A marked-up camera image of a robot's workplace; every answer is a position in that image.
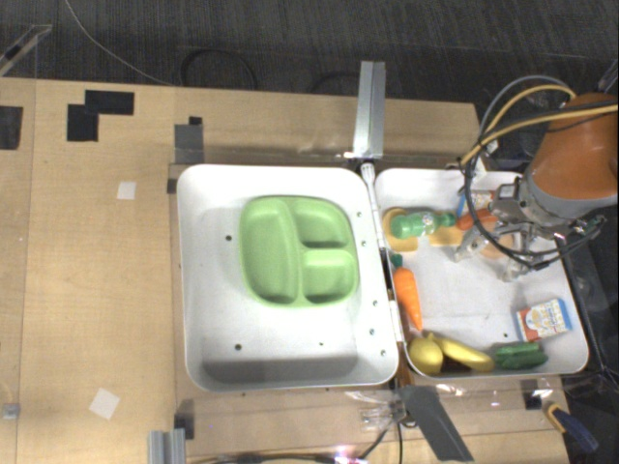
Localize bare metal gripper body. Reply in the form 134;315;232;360
487;181;570;241

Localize peach coloured egg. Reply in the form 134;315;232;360
482;234;515;260

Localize tan cheese wedge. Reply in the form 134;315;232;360
428;227;466;248

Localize orange sausage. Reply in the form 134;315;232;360
456;209;499;232

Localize white blue and red carton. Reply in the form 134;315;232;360
457;188;495;212

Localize white plastic tray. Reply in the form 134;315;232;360
374;166;591;381
175;162;400;393

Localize green plastic bottle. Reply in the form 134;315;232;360
390;210;458;240

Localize yellow bread slice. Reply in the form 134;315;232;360
381;207;420;253

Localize white and orange carton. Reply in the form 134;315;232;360
516;298;575;343

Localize orange carrot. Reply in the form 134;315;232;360
389;252;425;333

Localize thin black and white rod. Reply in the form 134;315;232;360
360;161;405;343

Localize green cucumber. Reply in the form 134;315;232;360
491;342;549;371

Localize yellow banana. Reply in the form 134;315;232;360
432;335;496;374

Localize yellow lemon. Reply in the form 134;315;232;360
407;332;445;376

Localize green divided plate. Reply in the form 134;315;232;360
238;194;362;308

